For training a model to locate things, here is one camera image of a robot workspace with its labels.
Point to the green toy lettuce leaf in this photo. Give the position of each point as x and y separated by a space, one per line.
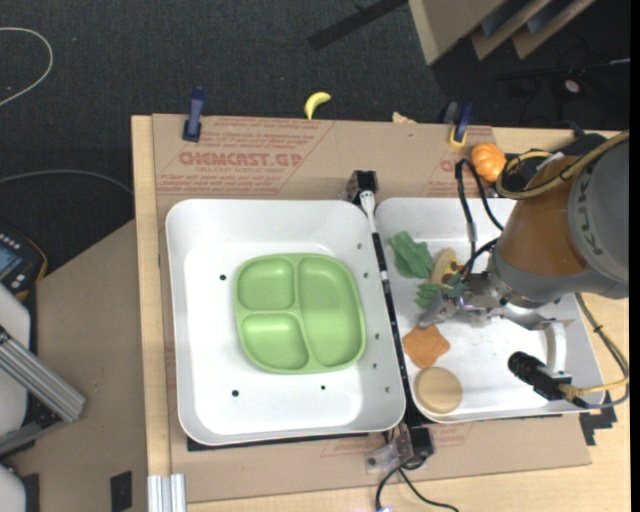
411 255

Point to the tan round toy biscuit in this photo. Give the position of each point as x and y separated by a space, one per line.
438 390

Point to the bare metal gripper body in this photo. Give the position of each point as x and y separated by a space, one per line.
481 299

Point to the small green toy vegetable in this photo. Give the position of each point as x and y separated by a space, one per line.
427 294

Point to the orange toy pumpkin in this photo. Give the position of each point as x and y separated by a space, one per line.
487 160

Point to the thin black and white rod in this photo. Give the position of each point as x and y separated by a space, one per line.
386 280

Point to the yellow banana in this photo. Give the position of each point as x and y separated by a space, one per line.
315 101

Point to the black cylinder on white bracket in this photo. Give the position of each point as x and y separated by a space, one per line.
537 374

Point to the toy pizza slice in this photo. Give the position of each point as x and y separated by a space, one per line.
444 266

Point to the white plastic tray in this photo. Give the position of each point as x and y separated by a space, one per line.
210 325
495 360

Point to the beige toy bread piece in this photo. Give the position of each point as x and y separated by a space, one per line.
402 118

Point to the brown cardboard board, red print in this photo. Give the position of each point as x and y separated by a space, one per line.
260 150

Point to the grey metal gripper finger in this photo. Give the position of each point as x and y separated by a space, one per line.
429 318
450 307

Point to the green divided plate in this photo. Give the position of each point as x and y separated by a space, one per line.
300 312

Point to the orange square toy biscuit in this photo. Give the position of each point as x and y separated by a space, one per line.
426 346

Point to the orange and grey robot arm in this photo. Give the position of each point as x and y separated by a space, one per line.
545 240

